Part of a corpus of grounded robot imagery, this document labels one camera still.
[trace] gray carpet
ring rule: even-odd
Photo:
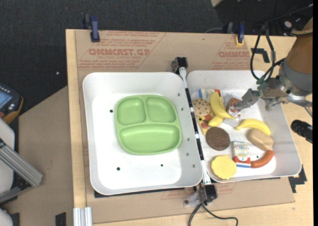
[[[213,8],[210,0],[0,0],[0,82],[24,97],[22,113],[66,86],[65,29],[81,28],[85,13],[97,15],[100,29],[205,32],[244,20],[245,33],[256,34],[255,23],[310,1],[224,0]]]

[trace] hot dog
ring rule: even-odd
[[[260,167],[265,166],[267,163],[270,162],[270,160],[273,158],[273,156],[274,156],[274,151],[268,150],[261,159],[251,161],[251,163],[250,163],[251,168],[260,168]]]

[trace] green divided plate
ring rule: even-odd
[[[115,109],[119,143],[132,154],[159,154],[181,143],[181,126],[172,102],[159,95],[121,99]]]

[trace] cookie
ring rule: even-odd
[[[198,98],[192,102],[194,114],[198,117],[204,117],[211,113],[210,103],[204,99]]]
[[[217,151],[222,151],[230,145],[229,134],[219,127],[210,128],[207,131],[205,138],[208,145]]]
[[[237,165],[228,155],[217,156],[211,162],[211,168],[221,179],[230,179],[237,171]]]

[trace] chocolate cookie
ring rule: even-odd
[[[205,99],[195,99],[192,103],[194,113],[198,117],[204,117],[211,113],[211,106]]]
[[[222,151],[230,145],[229,134],[219,127],[210,128],[205,138],[208,145],[217,151]]]

